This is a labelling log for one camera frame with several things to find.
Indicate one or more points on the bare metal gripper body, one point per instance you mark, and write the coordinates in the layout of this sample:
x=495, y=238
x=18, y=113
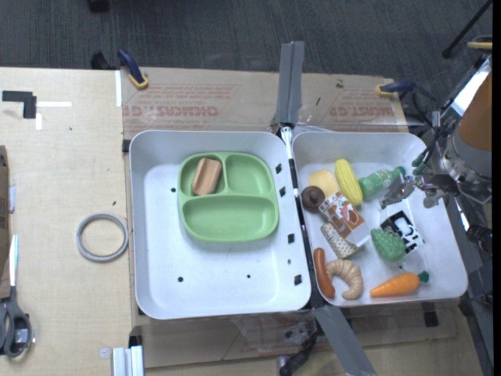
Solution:
x=463, y=184

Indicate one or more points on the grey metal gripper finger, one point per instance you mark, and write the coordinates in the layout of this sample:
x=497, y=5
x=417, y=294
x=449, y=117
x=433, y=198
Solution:
x=431, y=201
x=395, y=192

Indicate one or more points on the green plastic bottle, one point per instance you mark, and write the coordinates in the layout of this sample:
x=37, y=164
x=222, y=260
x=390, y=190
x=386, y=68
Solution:
x=373, y=182

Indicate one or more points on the black and white milk carton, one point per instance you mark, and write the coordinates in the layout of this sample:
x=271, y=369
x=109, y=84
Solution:
x=407, y=231

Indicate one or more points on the yellow toy corn cob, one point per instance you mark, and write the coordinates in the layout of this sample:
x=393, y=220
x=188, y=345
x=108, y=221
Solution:
x=348, y=182

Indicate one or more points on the green toy grapes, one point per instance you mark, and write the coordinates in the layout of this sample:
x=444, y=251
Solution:
x=387, y=246

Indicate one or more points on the white and orange carton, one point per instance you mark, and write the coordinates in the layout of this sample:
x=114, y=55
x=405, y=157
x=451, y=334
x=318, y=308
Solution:
x=346, y=218

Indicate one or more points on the white plastic tray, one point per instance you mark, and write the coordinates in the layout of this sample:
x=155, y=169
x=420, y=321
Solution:
x=219, y=276
x=434, y=257

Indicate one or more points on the yellow toy cheese slice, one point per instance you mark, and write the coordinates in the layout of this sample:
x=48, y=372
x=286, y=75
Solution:
x=323, y=180

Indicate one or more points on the beige toy ice cream cone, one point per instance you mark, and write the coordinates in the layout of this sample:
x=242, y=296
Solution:
x=338, y=243

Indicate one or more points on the brown toy doughnut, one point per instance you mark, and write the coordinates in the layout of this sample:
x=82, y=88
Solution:
x=312, y=198

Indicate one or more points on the orange toy carrot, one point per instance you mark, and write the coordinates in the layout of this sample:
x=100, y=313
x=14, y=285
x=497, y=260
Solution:
x=397, y=285

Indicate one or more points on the beige toy croissant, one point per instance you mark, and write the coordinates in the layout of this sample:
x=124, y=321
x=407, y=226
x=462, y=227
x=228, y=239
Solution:
x=350, y=274

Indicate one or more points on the thin black and white rod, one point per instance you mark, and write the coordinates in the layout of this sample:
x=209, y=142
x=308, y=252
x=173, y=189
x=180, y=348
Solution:
x=292, y=171

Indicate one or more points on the red toy sausage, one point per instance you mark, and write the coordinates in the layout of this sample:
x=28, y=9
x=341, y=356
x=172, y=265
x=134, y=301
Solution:
x=323, y=274

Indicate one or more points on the green divided plate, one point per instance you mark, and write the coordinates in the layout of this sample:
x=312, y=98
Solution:
x=231, y=218

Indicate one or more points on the tan toy bread bun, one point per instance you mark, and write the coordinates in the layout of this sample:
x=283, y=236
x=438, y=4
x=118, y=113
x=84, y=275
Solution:
x=206, y=176

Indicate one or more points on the brown cardboard board red print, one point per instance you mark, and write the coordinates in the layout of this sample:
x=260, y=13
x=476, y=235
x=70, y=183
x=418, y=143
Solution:
x=188, y=104

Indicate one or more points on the white tape roll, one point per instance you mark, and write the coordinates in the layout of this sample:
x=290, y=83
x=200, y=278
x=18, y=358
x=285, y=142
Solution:
x=80, y=245

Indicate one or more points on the black cylinder on white bracket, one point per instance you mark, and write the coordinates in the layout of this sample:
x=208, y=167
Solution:
x=480, y=234

